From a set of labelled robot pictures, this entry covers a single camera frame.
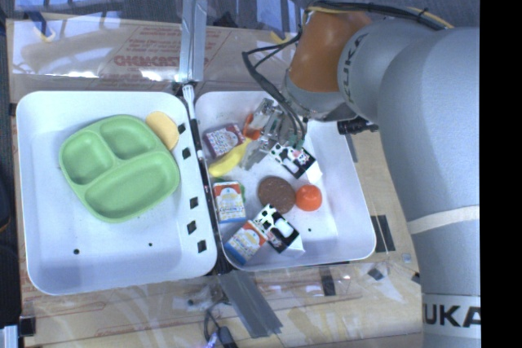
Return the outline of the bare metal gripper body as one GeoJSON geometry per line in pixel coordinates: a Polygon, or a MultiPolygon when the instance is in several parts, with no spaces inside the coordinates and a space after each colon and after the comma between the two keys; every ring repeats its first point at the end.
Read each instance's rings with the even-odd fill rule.
{"type": "Polygon", "coordinates": [[[301,149],[307,134],[307,118],[298,116],[292,107],[285,108],[273,100],[273,114],[261,129],[261,137],[271,140],[271,145],[301,149]]]}

